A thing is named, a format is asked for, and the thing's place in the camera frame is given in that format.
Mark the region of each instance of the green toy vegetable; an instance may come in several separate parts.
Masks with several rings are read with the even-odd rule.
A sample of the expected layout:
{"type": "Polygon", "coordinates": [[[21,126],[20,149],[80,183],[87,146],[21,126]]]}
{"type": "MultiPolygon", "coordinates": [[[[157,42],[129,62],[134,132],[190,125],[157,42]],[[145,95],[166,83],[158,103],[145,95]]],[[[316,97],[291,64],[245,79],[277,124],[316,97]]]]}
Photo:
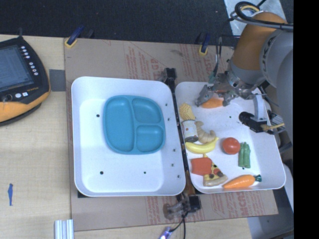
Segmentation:
{"type": "Polygon", "coordinates": [[[238,153],[238,166],[250,168],[250,147],[246,142],[240,144],[238,153]]]}

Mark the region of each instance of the black floor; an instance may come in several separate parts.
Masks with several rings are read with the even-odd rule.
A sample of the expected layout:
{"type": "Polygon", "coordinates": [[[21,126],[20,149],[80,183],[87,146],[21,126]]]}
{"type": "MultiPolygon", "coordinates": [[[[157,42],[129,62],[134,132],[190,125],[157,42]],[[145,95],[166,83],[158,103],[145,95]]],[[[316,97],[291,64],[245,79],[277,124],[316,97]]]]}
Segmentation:
{"type": "MultiPolygon", "coordinates": [[[[280,2],[293,23],[294,0],[280,2]]],[[[93,30],[96,39],[191,44],[228,17],[224,0],[0,0],[0,34],[68,37],[84,25],[81,37],[93,30]]],[[[223,32],[232,34],[230,25],[223,32]]]]}

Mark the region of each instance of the blue divided plate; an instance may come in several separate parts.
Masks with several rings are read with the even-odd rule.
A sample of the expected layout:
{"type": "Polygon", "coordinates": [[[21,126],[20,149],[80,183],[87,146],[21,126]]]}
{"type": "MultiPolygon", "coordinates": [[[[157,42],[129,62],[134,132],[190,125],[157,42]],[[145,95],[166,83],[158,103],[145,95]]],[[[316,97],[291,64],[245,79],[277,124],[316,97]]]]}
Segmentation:
{"type": "Polygon", "coordinates": [[[165,144],[162,111],[149,98],[109,98],[103,110],[103,130],[109,147],[121,154],[150,154],[165,144]]]}

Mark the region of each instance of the white tray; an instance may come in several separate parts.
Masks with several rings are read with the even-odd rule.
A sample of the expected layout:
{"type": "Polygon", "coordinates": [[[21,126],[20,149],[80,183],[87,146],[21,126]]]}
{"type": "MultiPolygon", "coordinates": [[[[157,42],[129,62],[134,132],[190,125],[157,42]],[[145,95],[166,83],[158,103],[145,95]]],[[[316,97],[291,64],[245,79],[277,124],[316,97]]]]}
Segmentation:
{"type": "MultiPolygon", "coordinates": [[[[264,132],[253,132],[246,125],[243,125],[238,118],[239,114],[243,111],[254,114],[253,101],[236,98],[226,107],[213,109],[197,107],[194,101],[205,84],[207,83],[182,82],[177,85],[175,95],[178,107],[182,103],[191,105],[196,120],[200,120],[204,123],[202,129],[206,132],[214,130],[219,137],[216,148],[209,152],[207,156],[227,175],[228,180],[243,174],[260,174],[262,176],[262,182],[255,182],[254,185],[246,188],[245,191],[278,189],[283,187],[286,181],[286,174],[275,137],[264,132]],[[223,139],[230,136],[236,138],[239,142],[245,141],[249,144],[251,149],[251,168],[245,168],[243,170],[241,167],[238,167],[238,154],[229,155],[222,151],[221,144],[223,139]]],[[[193,154],[187,150],[186,152],[189,170],[191,172],[190,160],[192,158],[199,158],[201,155],[193,154]]],[[[202,176],[190,173],[190,177],[194,187],[202,193],[243,191],[243,189],[226,190],[222,188],[221,185],[205,187],[203,186],[202,176]]]]}
{"type": "Polygon", "coordinates": [[[77,78],[71,88],[74,177],[89,197],[178,195],[186,183],[172,95],[159,81],[77,78]],[[150,98],[162,110],[165,144],[151,154],[115,153],[103,133],[103,107],[117,95],[150,98]]]}

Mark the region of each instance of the toy pizza slice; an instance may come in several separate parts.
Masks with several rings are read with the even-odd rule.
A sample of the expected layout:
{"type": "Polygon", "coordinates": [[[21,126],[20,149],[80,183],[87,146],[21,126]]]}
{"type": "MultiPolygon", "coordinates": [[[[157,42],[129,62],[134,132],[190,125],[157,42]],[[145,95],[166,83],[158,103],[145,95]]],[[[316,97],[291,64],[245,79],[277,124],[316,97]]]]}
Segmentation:
{"type": "Polygon", "coordinates": [[[222,173],[222,171],[213,161],[211,163],[211,173],[205,174],[203,177],[203,185],[206,187],[217,186],[228,180],[228,177],[222,173]]]}

